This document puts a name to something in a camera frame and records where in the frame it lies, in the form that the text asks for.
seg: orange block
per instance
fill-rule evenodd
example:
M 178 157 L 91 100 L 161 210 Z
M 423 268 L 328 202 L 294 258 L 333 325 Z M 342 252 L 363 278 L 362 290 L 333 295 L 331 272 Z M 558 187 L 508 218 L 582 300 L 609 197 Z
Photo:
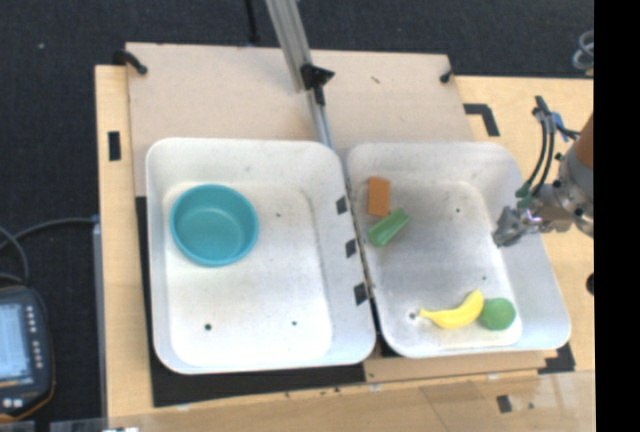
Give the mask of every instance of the orange block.
M 389 215 L 391 201 L 391 183 L 384 178 L 371 176 L 369 178 L 369 204 L 367 212 L 370 215 L 386 217 Z

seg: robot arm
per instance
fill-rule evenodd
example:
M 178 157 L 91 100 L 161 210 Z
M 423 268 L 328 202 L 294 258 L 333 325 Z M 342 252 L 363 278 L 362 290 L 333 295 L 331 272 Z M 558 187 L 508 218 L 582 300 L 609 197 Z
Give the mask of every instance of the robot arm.
M 549 112 L 544 100 L 537 97 L 538 107 L 534 115 L 541 121 L 543 130 L 543 156 L 532 177 L 518 189 L 520 198 L 515 208 L 505 207 L 498 219 L 493 239 L 498 246 L 517 242 L 522 235 L 533 232 L 567 231 L 575 224 L 593 238 L 593 114 L 567 153 L 558 158 L 560 167 L 556 179 L 545 183 L 553 157 L 553 139 L 559 125 Z M 546 156 L 542 180 L 533 180 Z

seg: white tray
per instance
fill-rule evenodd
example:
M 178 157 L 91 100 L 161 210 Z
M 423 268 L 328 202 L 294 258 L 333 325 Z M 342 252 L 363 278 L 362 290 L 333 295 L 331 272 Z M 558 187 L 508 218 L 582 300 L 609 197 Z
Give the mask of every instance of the white tray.
M 518 166 L 489 143 L 364 144 L 347 160 L 352 206 L 364 242 L 382 334 L 406 357 L 562 346 L 570 322 L 541 236 L 498 248 L 492 232 L 504 206 L 514 206 L 522 184 Z M 366 212 L 368 178 L 391 182 L 391 210 L 412 219 L 385 247 L 368 242 L 378 220 Z M 506 297 L 517 310 L 513 325 L 490 331 L 476 321 L 440 329 L 418 310 L 456 307 L 480 289 Z
M 164 139 L 146 161 L 153 339 L 187 374 L 355 364 L 375 343 L 364 272 L 337 155 L 315 142 Z M 167 217 L 204 183 L 249 199 L 258 241 L 242 260 L 185 258 Z M 340 208 L 337 203 L 346 204 Z

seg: wooden table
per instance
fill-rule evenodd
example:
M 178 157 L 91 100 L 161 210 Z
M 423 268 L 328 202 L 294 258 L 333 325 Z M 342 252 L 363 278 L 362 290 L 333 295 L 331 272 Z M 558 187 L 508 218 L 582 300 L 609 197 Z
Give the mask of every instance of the wooden table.
M 581 424 L 588 427 L 589 423 L 595 423 L 591 393 L 595 384 L 594 298 L 585 285 L 594 270 L 593 240 L 575 228 L 543 237 L 572 320 L 570 348 L 576 363 L 575 372 L 553 376 L 553 383 L 539 376 L 537 370 L 544 367 L 547 359 L 557 356 L 555 351 L 454 357 L 422 364 L 402 358 L 380 359 L 374 354 L 365 362 L 367 382 L 337 388 L 338 391 L 318 388 L 154 408 L 134 207 L 127 71 L 122 66 L 95 69 L 108 416 L 123 420 L 139 416 L 139 422 L 147 420 L 144 423 L 150 430 L 169 430 L 176 423 L 182 430 L 189 430 L 185 428 L 187 423 L 193 423 L 193 430 L 201 430 L 197 427 L 202 426 L 203 420 L 211 419 L 227 423 L 229 428 L 225 430 L 244 430 L 246 423 L 257 419 L 264 423 L 264 430 L 342 430 L 342 425 L 333 423 L 338 416 L 343 418 L 341 423 L 352 427 L 361 421 L 362 413 L 368 413 L 381 424 L 381 430 L 387 430 L 387 423 L 389 429 L 412 430 L 422 429 L 425 424 L 442 425 L 444 411 L 437 403 L 442 395 L 435 387 L 451 386 L 451 391 L 458 391 L 449 393 L 451 398 L 446 401 L 451 404 L 469 402 L 471 394 L 478 409 L 486 412 L 487 395 L 509 388 L 515 391 L 518 384 L 529 384 L 538 393 L 541 385 L 550 391 L 552 386 L 556 389 L 562 386 L 582 399 L 582 404 L 576 404 L 578 407 L 584 406 L 585 399 L 591 399 L 586 405 L 592 412 L 587 413 L 588 420 L 582 420 Z M 457 88 L 455 92 L 463 104 L 486 105 L 491 110 L 500 135 L 490 136 L 480 115 L 468 115 L 473 136 L 508 149 L 523 174 L 530 172 L 539 153 L 539 126 L 531 116 L 534 96 L 542 95 L 573 129 L 582 128 L 593 110 L 593 82 L 587 79 L 455 77 L 451 85 Z M 113 163 L 110 141 L 116 132 L 120 150 L 115 154 L 117 163 Z M 565 148 L 568 144 L 561 145 L 559 150 Z M 425 398 L 431 404 L 429 409 L 424 405 Z M 574 408 L 565 406 L 564 410 L 567 409 L 572 412 Z M 326 413 L 333 416 L 334 426 L 329 428 L 319 420 Z M 470 409 L 465 413 L 473 415 Z M 355 429 L 344 426 L 345 430 Z M 454 430 L 447 426 L 442 430 Z

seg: black bracket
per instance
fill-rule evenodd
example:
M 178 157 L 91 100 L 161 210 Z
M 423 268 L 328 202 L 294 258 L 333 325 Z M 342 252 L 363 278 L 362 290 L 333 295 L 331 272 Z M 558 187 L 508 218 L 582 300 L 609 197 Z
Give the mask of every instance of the black bracket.
M 113 54 L 113 64 L 116 66 L 126 66 L 127 62 L 131 64 L 141 75 L 147 73 L 147 66 L 143 66 L 133 53 L 127 50 L 116 50 Z
M 326 105 L 322 86 L 333 78 L 335 73 L 328 69 L 319 68 L 313 64 L 305 64 L 300 68 L 304 88 L 309 91 L 313 89 L 313 95 L 318 105 Z

